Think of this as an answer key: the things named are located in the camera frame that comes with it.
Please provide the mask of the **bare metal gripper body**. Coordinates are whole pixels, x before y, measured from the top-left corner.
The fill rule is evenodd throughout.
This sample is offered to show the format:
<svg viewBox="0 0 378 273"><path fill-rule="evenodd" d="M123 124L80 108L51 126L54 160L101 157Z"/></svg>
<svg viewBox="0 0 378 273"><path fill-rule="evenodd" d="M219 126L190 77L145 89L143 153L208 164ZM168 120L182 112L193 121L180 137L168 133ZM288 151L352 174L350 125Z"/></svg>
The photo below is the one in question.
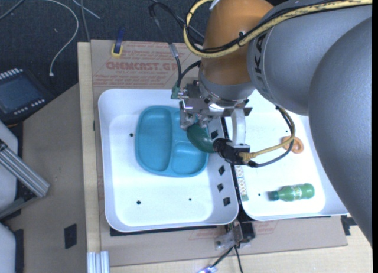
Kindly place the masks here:
<svg viewBox="0 0 378 273"><path fill-rule="evenodd" d="M252 108L248 103L252 92L253 87L247 83L220 85L198 80L195 84L186 85L180 95L180 107L199 119L231 116L236 109L249 116Z"/></svg>

